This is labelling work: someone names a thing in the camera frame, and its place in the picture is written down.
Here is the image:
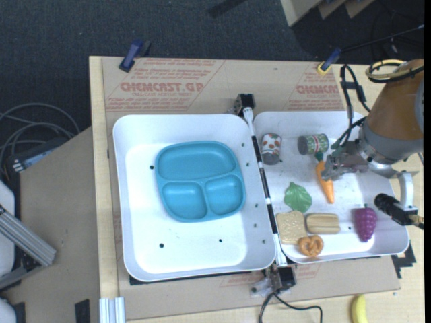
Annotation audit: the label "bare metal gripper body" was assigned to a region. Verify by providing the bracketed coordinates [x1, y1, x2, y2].
[332, 142, 401, 179]

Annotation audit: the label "orange carrot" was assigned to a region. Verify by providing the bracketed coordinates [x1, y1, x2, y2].
[314, 151, 335, 205]

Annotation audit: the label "green can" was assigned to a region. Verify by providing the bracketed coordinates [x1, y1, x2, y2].
[296, 133, 330, 156]

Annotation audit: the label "white plastic tray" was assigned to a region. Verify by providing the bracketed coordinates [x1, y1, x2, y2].
[112, 113, 278, 283]
[252, 110, 411, 265]

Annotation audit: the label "green lettuce leaf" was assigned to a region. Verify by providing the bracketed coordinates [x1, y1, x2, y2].
[283, 181, 313, 214]

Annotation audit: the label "tan bread bun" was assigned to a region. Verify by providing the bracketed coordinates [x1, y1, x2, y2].
[304, 212, 341, 235]

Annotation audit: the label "purple grapes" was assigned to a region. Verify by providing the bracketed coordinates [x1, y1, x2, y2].
[353, 203, 378, 243]

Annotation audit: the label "white can with red print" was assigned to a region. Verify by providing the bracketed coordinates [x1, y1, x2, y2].
[260, 133, 284, 166]

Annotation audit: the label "thin black and white rod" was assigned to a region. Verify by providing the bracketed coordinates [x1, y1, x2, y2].
[242, 106, 288, 267]

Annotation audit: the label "tan bread slice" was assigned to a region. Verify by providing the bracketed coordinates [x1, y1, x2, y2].
[275, 210, 306, 246]

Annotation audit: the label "orange pretzel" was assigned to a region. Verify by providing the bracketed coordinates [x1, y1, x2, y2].
[297, 234, 325, 258]

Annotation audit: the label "blue divided plate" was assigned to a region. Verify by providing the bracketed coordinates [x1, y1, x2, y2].
[154, 140, 246, 223]

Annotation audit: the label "yellow banana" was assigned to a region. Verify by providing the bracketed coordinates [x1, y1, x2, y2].
[351, 293, 370, 323]

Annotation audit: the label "brown cardboard board red print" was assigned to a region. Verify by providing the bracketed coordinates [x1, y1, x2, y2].
[100, 57, 402, 312]

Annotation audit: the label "black cylinder on white bracket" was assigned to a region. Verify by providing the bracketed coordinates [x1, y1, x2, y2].
[374, 172, 420, 226]

